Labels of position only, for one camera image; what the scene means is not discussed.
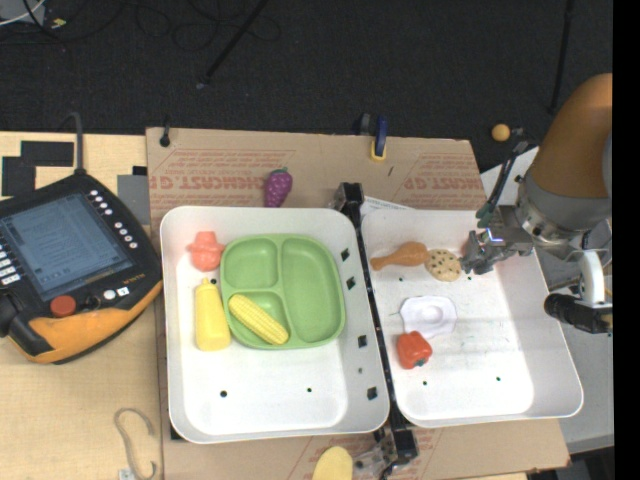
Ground yellow corn cob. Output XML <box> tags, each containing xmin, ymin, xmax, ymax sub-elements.
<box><xmin>227</xmin><ymin>293</ymin><xmax>291</xmax><ymax>346</ymax></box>

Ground purple grapes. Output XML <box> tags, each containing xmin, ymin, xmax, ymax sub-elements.
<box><xmin>263</xmin><ymin>166</ymin><xmax>294</xmax><ymax>209</ymax></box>

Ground brown chicken drumstick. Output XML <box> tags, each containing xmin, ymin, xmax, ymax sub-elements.
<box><xmin>369</xmin><ymin>240</ymin><xmax>431</xmax><ymax>272</ymax></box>

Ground pink hat-shaped toy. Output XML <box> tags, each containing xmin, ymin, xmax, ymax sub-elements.
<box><xmin>185</xmin><ymin>230</ymin><xmax>226</xmax><ymax>273</ymax></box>

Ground brown cardboard board red print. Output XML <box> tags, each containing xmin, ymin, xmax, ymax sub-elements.
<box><xmin>144</xmin><ymin>126</ymin><xmax>572</xmax><ymax>480</ymax></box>

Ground white fried egg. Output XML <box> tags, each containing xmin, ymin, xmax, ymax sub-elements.
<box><xmin>399</xmin><ymin>294</ymin><xmax>459</xmax><ymax>341</ymax></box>

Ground red bell pepper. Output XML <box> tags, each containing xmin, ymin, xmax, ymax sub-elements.
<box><xmin>396</xmin><ymin>330</ymin><xmax>434</xmax><ymax>371</ymax></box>

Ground chocolate chip biscuit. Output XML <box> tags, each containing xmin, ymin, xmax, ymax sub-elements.
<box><xmin>424</xmin><ymin>248</ymin><xmax>463</xmax><ymax>283</ymax></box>

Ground green divided plate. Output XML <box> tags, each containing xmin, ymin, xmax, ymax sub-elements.
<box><xmin>219</xmin><ymin>233</ymin><xmax>348</xmax><ymax>351</ymax></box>

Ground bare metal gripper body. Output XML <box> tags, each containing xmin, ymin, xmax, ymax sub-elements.
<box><xmin>486</xmin><ymin>204</ymin><xmax>584</xmax><ymax>261</ymax></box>

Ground yellow mustard bottle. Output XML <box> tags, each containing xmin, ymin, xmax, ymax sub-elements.
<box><xmin>193</xmin><ymin>277</ymin><xmax>233</xmax><ymax>353</ymax></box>

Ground white plastic tray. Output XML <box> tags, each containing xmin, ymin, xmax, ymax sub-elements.
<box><xmin>159</xmin><ymin>204</ymin><xmax>392</xmax><ymax>445</ymax></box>
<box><xmin>359</xmin><ymin>207</ymin><xmax>585</xmax><ymax>430</ymax></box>

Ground black cylinder on white bracket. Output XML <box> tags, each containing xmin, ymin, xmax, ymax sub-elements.
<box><xmin>543</xmin><ymin>249</ymin><xmax>613</xmax><ymax>335</ymax></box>

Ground pale yellow oval toy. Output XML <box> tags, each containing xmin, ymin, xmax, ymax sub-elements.
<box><xmin>311</xmin><ymin>445</ymin><xmax>355</xmax><ymax>480</ymax></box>

